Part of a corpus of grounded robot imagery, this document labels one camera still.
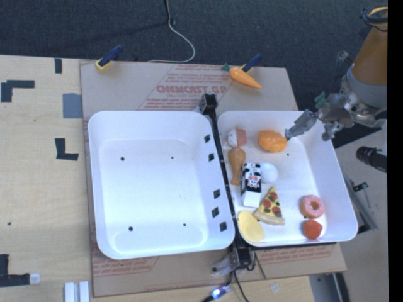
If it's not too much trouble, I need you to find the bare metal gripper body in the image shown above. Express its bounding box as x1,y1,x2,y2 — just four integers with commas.
316,92,389,129

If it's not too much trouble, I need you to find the orange bread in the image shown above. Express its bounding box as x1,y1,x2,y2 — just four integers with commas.
258,130,288,154

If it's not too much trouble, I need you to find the white plastic tray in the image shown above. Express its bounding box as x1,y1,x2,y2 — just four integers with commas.
87,109,236,260
217,109,360,249

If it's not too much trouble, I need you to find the white egg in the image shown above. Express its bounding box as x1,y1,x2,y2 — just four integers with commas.
259,162,280,184

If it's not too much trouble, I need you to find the white and pink cupcake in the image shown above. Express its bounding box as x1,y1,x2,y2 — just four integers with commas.
226,128,248,148

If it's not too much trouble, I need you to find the orange carrot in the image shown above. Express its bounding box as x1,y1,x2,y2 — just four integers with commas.
221,62,263,91

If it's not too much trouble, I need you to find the brown chicken drumstick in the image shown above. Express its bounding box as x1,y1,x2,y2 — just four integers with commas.
227,147,247,187

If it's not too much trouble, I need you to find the white cow print milk carton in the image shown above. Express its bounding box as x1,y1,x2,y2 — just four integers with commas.
240,162,263,208

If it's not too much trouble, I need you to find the pink doughnut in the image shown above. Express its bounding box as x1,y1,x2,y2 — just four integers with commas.
298,194,326,220

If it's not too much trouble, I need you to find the pizza slice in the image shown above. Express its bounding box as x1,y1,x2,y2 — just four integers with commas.
253,186,286,227

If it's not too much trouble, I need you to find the thin black rod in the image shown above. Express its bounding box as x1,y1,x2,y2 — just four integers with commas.
206,105,250,259

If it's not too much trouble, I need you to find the red strawberry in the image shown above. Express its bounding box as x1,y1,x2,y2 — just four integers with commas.
302,219,324,241

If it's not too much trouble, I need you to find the yellow potato crisp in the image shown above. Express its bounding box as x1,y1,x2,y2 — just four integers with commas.
237,210,266,243

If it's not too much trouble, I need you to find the brown cardboard board red print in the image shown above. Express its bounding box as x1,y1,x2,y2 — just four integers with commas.
79,60,348,298

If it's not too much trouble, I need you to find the black cylinder on white bracket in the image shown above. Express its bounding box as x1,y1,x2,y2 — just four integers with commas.
355,118,389,174

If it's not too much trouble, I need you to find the black block with thin wires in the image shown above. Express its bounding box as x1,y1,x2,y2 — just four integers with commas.
199,93,219,116
232,243,253,269

